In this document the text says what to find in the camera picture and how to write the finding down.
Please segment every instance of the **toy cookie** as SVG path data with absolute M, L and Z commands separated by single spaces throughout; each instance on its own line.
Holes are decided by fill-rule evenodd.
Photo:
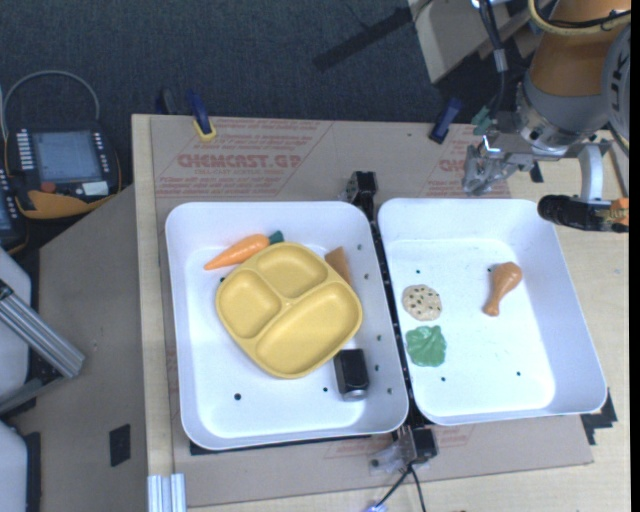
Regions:
M 425 284 L 408 286 L 402 292 L 402 305 L 417 320 L 435 320 L 442 312 L 440 294 Z

